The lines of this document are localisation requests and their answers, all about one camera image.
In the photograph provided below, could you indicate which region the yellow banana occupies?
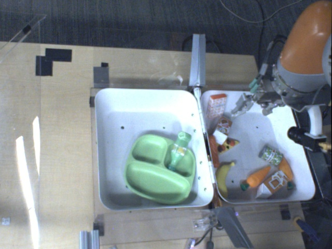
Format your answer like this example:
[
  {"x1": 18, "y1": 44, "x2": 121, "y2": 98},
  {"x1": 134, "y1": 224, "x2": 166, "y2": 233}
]
[{"x1": 215, "y1": 161, "x2": 236, "y2": 199}]

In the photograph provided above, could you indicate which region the black cylinder on white bracket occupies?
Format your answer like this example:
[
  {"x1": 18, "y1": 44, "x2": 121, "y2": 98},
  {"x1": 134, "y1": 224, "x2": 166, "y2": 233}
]
[{"x1": 287, "y1": 105, "x2": 328, "y2": 153}]

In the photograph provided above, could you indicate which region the green clear plastic bottle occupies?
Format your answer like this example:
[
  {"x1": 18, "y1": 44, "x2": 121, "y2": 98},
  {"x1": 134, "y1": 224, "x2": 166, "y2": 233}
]
[{"x1": 168, "y1": 131, "x2": 192, "y2": 172}]

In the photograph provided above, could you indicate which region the yellow pizza slice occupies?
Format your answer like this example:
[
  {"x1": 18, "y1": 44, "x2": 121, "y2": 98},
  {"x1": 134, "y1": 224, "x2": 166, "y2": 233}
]
[{"x1": 217, "y1": 137, "x2": 241, "y2": 156}]

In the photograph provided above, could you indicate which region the white plastic tray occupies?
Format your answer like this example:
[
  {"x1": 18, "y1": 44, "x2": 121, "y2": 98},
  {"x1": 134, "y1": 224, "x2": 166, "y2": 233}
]
[
  {"x1": 94, "y1": 88, "x2": 215, "y2": 212},
  {"x1": 200, "y1": 90, "x2": 316, "y2": 205}
]

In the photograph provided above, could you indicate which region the red-brown sausage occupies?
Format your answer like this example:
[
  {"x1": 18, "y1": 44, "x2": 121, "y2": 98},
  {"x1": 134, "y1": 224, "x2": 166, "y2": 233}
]
[{"x1": 208, "y1": 134, "x2": 222, "y2": 169}]

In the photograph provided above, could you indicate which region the orange and white gabled carton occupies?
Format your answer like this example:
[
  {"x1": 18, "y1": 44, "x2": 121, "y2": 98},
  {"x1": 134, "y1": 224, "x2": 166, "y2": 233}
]
[{"x1": 255, "y1": 170, "x2": 289, "y2": 200}]

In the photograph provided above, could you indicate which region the brown and white small carton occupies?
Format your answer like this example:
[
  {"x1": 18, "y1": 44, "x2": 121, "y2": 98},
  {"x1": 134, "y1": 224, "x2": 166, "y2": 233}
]
[{"x1": 213, "y1": 116, "x2": 233, "y2": 145}]

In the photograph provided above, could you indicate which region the orange and white tall carton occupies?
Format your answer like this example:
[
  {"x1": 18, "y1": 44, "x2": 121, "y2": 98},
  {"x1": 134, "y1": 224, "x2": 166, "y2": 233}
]
[{"x1": 206, "y1": 93, "x2": 228, "y2": 119}]

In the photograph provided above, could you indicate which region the green and white can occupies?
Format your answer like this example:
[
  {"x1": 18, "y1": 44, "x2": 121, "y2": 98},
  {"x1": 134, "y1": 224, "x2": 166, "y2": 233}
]
[{"x1": 258, "y1": 145, "x2": 284, "y2": 166}]

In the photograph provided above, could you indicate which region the green divided plate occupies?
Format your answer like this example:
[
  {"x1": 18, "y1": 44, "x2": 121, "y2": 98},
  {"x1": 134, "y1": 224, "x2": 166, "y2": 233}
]
[{"x1": 124, "y1": 134, "x2": 197, "y2": 205}]

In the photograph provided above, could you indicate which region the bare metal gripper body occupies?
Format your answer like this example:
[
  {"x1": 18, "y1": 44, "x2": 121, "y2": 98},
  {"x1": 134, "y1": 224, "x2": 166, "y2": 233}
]
[{"x1": 253, "y1": 83, "x2": 287, "y2": 109}]

